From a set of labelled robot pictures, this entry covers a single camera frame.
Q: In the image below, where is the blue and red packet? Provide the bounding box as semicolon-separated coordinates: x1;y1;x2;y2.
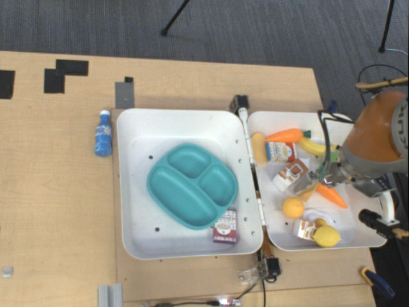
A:
265;141;298;164

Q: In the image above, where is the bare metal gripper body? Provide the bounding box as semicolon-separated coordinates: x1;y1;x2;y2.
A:
314;161;356;189

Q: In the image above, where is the large brown and white carton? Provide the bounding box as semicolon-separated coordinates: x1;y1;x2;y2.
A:
271;158;311;193

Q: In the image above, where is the orange carrot with green top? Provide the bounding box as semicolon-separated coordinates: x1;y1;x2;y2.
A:
264;128;312;144

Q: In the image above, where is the black block with wires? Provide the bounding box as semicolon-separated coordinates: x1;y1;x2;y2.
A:
264;256;283;283
229;94;251;113

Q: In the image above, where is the white plastic tray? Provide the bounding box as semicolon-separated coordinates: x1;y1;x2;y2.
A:
116;107;265;261
247;110;389;253

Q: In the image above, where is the black cylinder on white bracket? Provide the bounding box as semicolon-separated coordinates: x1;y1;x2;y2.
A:
357;189;401;240

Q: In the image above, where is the tan toy wedge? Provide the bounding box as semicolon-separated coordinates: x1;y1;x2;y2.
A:
297;184;320;203

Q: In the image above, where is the tan toy bread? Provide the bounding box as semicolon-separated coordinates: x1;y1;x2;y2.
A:
251;132;269;164

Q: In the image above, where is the maroon and white carton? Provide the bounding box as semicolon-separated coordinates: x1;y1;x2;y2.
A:
212;209;238;244

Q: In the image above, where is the teal divided plate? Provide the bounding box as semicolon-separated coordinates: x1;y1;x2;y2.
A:
146;143;240;231

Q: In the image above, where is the yellow lemon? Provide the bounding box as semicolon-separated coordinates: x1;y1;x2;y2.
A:
313;224;342;248

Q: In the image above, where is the yellow banana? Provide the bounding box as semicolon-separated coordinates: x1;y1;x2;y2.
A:
298;136;340;157

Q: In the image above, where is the white fried egg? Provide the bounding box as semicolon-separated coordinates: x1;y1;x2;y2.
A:
301;207;332;228

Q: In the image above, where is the blue plastic bottle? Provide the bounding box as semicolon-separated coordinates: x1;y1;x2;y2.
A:
93;109;114;158

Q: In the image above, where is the orange ball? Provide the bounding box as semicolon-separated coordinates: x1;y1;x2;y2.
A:
282;196;305;219

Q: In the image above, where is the small brown and white carton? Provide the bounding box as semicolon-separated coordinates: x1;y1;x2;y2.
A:
291;219;320;241

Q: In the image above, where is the thin black and white rod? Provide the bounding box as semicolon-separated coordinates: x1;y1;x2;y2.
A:
237;106;268;227

